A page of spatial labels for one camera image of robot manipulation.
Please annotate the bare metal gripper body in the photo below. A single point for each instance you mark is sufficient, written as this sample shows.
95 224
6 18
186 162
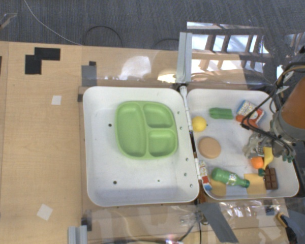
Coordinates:
259 143

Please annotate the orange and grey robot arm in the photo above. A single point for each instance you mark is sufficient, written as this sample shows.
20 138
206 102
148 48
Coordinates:
298 105

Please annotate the yellow banana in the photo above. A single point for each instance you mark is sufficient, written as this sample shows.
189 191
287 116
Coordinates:
268 157

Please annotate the orange fruit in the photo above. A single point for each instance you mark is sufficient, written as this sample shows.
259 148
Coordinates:
256 163

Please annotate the small dark green piece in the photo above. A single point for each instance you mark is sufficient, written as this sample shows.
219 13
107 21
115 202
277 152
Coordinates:
261 172

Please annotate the white plastic tray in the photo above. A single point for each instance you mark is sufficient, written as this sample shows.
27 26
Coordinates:
132 182
231 133

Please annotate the orange red toy carrot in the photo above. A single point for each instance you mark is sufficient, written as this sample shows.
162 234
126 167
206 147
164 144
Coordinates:
239 118

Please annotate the blue white red carton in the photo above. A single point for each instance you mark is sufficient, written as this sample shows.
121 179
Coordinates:
247 107

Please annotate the brown chocolate bar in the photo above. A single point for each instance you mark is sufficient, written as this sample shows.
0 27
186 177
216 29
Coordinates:
271 179

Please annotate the yellow cheese slice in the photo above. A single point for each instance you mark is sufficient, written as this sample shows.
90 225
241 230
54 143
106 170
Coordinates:
255 185

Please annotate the green toy vegetable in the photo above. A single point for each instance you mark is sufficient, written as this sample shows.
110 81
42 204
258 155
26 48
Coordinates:
221 113

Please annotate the green bottle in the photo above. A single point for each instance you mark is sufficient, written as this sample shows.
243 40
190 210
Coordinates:
223 176

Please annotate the tan round biscuit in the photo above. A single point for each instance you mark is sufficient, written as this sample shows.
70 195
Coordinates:
209 147

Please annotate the yellow orange toy bread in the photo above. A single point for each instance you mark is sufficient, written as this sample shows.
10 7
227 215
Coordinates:
218 189

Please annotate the white and red small carton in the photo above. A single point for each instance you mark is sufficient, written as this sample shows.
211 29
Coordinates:
205 174

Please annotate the yellow lemon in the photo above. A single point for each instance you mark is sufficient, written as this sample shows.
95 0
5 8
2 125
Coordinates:
198 124

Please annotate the black and white thin rod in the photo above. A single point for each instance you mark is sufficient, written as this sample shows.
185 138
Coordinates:
187 110

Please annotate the green divided plate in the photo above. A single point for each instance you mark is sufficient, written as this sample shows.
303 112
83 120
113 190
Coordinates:
132 131

